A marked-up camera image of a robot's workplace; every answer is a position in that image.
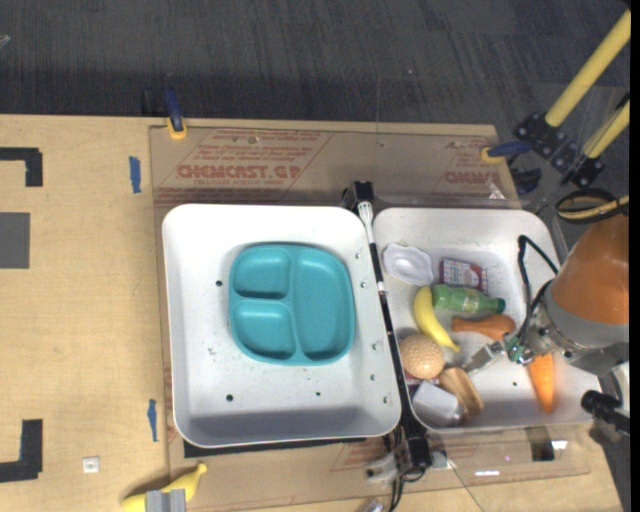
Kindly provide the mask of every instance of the green bottle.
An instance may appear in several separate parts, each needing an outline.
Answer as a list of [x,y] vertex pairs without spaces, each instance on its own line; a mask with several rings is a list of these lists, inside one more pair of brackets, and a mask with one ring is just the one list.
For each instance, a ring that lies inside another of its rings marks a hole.
[[462,313],[502,313],[504,299],[492,299],[475,288],[463,288],[437,284],[432,288],[433,307]]

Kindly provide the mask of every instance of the yellow tube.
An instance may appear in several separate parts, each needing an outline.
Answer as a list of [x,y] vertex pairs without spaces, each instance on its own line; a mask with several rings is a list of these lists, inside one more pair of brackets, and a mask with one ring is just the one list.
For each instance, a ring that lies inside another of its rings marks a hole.
[[631,100],[627,100],[621,109],[616,110],[607,122],[594,133],[584,145],[583,154],[588,158],[598,158],[615,138],[622,133],[630,120]]
[[557,128],[564,122],[629,39],[631,39],[631,10],[627,9],[549,109],[545,115],[545,121],[549,126]]

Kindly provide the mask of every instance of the blue tray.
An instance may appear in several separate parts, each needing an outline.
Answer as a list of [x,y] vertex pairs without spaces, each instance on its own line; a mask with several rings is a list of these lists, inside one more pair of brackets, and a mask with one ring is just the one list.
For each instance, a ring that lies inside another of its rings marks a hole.
[[335,362],[354,338],[349,273],[335,256],[308,245],[250,247],[231,266],[229,318],[234,341],[254,359]]

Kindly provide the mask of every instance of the carrot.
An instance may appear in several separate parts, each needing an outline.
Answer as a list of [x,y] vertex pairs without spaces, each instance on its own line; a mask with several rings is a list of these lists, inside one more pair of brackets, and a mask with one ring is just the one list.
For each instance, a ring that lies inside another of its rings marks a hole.
[[528,368],[538,402],[540,402],[544,412],[551,414],[555,407],[553,354],[536,357]]

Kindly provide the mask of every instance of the table surface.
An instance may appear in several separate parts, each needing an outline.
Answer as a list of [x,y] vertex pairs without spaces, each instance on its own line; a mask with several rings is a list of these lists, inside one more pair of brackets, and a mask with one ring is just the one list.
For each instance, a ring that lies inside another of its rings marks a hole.
[[[2,510],[42,510],[45,503],[47,510],[121,510],[131,493],[168,482],[148,135],[150,126],[163,123],[0,116],[2,146],[37,147],[44,155],[43,187],[25,187],[24,164],[0,161],[0,211],[31,215],[29,269],[0,270],[0,462],[17,460],[22,420],[44,425],[44,469],[37,480],[0,484]],[[286,127],[246,120],[189,124]],[[340,123],[340,129],[358,126]],[[130,156],[141,162],[137,194]],[[157,442],[147,417],[150,400],[157,405]],[[427,504],[429,510],[622,510],[602,449],[588,436],[584,442],[587,474],[407,492],[398,510]],[[99,456],[100,470],[85,474],[82,461],[91,456]],[[366,502],[270,510],[356,511]]]

